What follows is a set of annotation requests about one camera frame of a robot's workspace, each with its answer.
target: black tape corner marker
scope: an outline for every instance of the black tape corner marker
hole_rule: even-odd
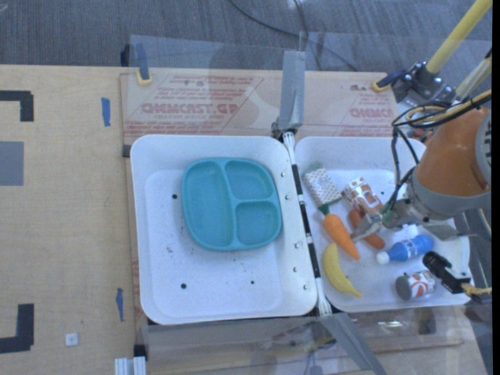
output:
[[[0,338],[0,354],[29,352],[32,345],[34,345],[34,304],[19,304],[16,336]]]
[[[30,91],[0,91],[0,102],[19,102],[20,121],[34,121],[34,98]]]

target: blue plate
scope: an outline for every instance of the blue plate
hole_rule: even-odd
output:
[[[181,197],[189,234],[203,247],[258,248],[280,233],[276,185],[268,169],[255,161],[195,161],[182,176]]]

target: white plastic tray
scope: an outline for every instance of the white plastic tray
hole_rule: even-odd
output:
[[[418,155],[425,146],[418,141],[411,141]],[[397,144],[402,176],[415,163],[403,141]],[[306,137],[300,140],[295,148],[299,172],[302,175],[315,163],[322,163],[332,181],[340,191],[349,181],[364,177],[375,194],[385,203],[394,190],[395,165],[391,153],[391,139],[371,137]],[[331,243],[330,237],[323,229],[323,214],[317,209],[309,191],[304,187],[309,224],[320,261],[321,272],[324,273],[321,256]],[[352,231],[348,221],[349,204],[340,200],[330,205],[330,212],[338,214],[346,227]],[[403,230],[383,229],[379,235],[385,240],[386,248],[392,243],[417,234],[429,234],[423,228],[407,226]],[[458,272],[470,276],[469,239],[460,237],[453,241],[441,241],[434,237],[434,251],[443,255]],[[378,264],[374,249],[365,241],[358,241],[356,247],[360,259],[355,260],[339,248],[340,264],[344,273],[353,285],[362,293],[361,298],[341,293],[333,288],[326,277],[323,278],[327,299],[338,309],[348,313],[369,312],[384,309],[404,309],[421,306],[462,305],[469,301],[464,294],[453,295],[447,291],[439,280],[434,293],[415,298],[408,302],[401,300],[395,291],[395,280],[404,272],[413,273],[425,270],[421,258],[407,262],[390,262],[385,266]]]
[[[253,159],[272,174],[283,226],[252,250],[210,251],[189,237],[182,215],[184,169],[198,159]],[[161,324],[300,316],[317,301],[286,148],[271,137],[148,135],[130,152],[141,305]]]

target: gray floor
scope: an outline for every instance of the gray floor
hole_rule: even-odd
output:
[[[121,66],[125,47],[139,38],[157,40],[148,54],[159,65],[208,59],[210,66],[280,69],[283,49],[298,48],[307,31],[321,38],[309,46],[308,69],[391,73],[428,60],[476,0],[299,1],[0,0],[0,64]],[[443,78],[456,86],[491,41],[492,10],[443,68]],[[204,55],[193,55],[204,48]],[[488,79],[479,91],[490,87]],[[480,234],[472,253],[491,284],[491,240],[475,214],[467,219]],[[468,310],[492,373],[491,303]]]

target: white bottle cap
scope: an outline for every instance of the white bottle cap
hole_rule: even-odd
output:
[[[387,254],[386,252],[378,252],[377,253],[377,261],[382,266],[384,264],[387,264],[390,261],[389,254]]]

